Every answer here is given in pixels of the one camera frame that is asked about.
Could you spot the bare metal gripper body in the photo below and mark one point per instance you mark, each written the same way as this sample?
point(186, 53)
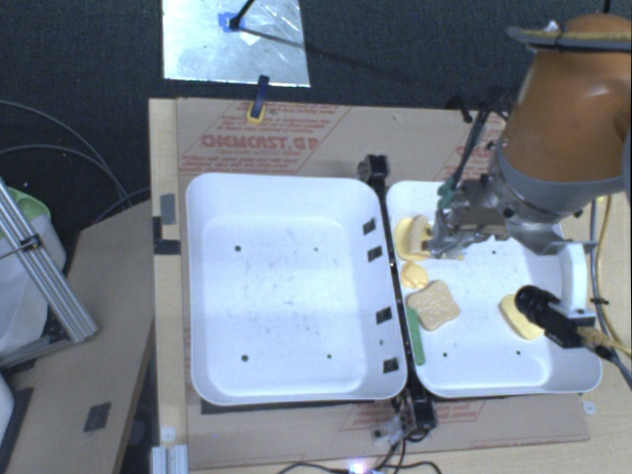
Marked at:
point(476, 217)

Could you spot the tan toy sausage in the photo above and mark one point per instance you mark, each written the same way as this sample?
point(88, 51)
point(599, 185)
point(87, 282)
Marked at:
point(419, 232)

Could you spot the black cylinder on white bracket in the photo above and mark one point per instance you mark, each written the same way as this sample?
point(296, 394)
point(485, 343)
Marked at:
point(543, 309)

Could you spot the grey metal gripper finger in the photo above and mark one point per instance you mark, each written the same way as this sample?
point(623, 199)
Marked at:
point(455, 250)
point(436, 239)

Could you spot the small yellow toy food piece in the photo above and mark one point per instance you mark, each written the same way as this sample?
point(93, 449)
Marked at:
point(414, 275)

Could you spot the large yellow toy food piece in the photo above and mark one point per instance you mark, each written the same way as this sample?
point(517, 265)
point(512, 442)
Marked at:
point(404, 237)

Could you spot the white plastic tray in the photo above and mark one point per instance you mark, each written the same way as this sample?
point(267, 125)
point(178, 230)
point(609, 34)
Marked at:
point(484, 363)
point(286, 289)

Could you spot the brown cardboard board red print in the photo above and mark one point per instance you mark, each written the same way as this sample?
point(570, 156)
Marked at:
point(276, 141)

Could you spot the green stick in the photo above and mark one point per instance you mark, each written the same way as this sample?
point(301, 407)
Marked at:
point(418, 336)

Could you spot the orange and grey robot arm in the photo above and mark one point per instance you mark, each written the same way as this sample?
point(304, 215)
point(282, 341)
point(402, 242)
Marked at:
point(563, 116)

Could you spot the tan toy bread slice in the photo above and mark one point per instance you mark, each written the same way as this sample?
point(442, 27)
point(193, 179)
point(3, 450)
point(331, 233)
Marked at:
point(433, 306)

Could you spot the yellow oval toy food piece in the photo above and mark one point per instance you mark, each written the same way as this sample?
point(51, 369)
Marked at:
point(516, 321)

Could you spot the thin black rod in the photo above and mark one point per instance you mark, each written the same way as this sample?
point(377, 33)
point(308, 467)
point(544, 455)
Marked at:
point(395, 260)

